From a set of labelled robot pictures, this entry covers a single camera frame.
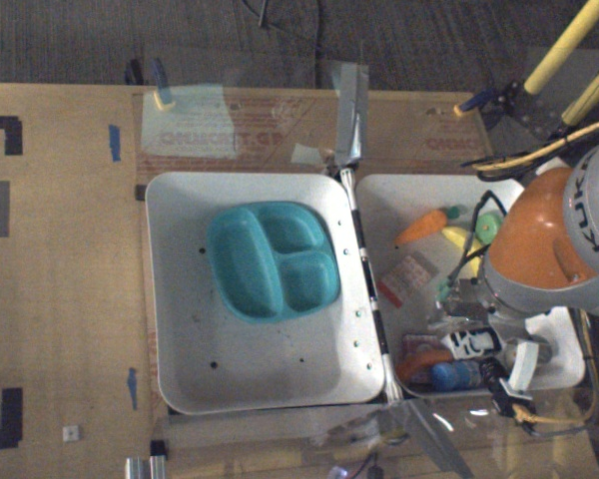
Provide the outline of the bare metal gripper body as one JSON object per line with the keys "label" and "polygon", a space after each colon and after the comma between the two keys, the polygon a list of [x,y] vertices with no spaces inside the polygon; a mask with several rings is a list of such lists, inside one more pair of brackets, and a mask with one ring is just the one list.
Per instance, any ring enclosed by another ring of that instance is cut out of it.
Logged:
{"label": "bare metal gripper body", "polygon": [[498,305],[485,281],[472,277],[445,279],[437,289],[436,307],[450,317],[487,323]]}

